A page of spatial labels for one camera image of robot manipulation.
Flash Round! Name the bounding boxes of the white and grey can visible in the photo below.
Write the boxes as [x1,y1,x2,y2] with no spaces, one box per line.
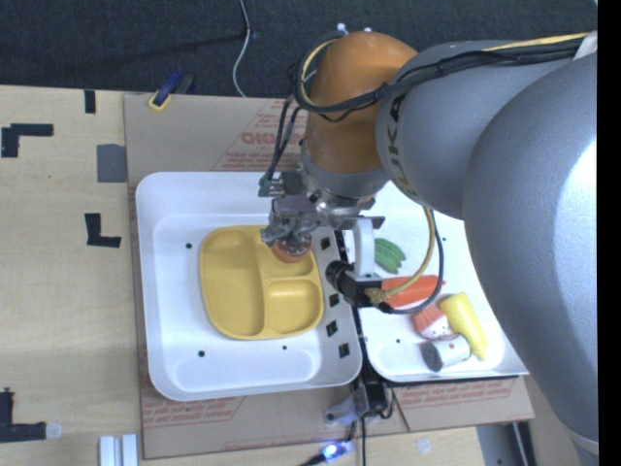
[419,337,473,373]

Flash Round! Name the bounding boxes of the white plastic tray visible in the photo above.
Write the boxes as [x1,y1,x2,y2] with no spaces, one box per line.
[134,171,365,403]
[359,192,530,384]

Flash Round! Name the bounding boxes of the black cylinder on white bracket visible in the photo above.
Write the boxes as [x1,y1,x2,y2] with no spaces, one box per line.
[324,215,387,307]

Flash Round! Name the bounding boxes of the green pea pods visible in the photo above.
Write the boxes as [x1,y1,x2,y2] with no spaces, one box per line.
[374,237,408,276]

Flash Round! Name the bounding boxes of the black block with wires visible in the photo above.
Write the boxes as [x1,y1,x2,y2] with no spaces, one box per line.
[361,377,394,418]

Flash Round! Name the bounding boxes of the yellow squeeze bottle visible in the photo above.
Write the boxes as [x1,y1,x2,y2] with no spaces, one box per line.
[438,291,488,362]

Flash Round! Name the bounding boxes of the orange and white shrimp sushi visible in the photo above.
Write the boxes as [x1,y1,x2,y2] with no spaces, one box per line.
[412,305,456,342]

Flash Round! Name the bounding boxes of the yellow divided plate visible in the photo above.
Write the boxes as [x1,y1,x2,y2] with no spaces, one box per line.
[198,225,326,342]

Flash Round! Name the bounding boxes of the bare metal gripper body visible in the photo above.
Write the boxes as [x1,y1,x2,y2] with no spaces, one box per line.
[268,171,378,235]

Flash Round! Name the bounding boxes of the brown doughnut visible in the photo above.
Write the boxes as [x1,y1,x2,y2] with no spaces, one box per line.
[269,238,313,265]

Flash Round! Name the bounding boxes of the brown cardboard board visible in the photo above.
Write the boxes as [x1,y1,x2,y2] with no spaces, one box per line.
[121,92,536,460]

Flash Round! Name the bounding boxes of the orange and white salmon sushi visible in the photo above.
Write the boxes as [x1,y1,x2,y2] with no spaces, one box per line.
[380,274,446,311]

